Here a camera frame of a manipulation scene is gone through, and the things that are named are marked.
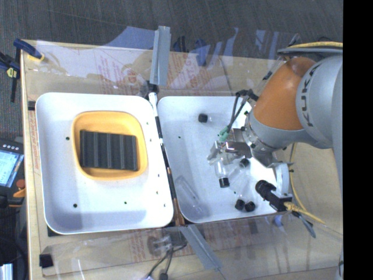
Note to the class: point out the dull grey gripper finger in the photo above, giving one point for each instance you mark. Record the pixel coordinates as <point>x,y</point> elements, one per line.
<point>221,146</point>
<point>214,157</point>

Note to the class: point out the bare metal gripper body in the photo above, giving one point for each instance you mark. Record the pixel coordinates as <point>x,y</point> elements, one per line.
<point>240,146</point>

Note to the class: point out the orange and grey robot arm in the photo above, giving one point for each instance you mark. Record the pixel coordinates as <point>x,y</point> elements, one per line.
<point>279,98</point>

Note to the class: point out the clear plastic bottle black cap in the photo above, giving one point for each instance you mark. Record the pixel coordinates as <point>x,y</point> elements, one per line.
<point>223,182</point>
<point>244,162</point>
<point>203,118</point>
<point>250,206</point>
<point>239,204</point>

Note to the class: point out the white plastic tray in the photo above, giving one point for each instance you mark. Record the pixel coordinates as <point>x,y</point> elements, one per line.
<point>58,185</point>
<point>186,144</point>

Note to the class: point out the clear plastic bottle without cap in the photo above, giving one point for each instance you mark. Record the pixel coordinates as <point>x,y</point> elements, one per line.
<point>189,194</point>

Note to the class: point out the thin black and white rod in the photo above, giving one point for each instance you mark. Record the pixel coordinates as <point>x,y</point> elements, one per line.
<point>159,133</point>

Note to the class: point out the black ribbed rack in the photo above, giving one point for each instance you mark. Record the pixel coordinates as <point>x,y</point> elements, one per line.
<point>107,150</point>

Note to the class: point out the yellow plastic basin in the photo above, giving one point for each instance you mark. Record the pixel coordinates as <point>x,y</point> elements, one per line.
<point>109,119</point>

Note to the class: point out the brown cardboard board red print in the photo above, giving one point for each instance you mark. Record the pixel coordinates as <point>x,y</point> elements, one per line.
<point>87,69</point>

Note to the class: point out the black cylinder on white bracket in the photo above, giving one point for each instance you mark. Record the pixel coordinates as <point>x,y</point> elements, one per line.
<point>269,192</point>

